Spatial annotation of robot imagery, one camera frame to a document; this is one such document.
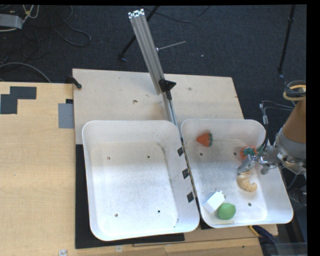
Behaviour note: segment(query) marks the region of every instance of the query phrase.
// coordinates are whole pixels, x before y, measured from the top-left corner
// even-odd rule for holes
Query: black bracket
[[[67,77],[65,78],[65,83],[66,84],[75,84],[75,86],[78,89],[81,89],[82,85],[80,83],[78,83],[78,81],[71,75],[67,75]]]
[[[160,79],[159,85],[161,88],[161,91],[166,93],[166,98],[168,100],[172,100],[171,92],[170,90],[176,85],[176,82],[168,81],[165,79]]]

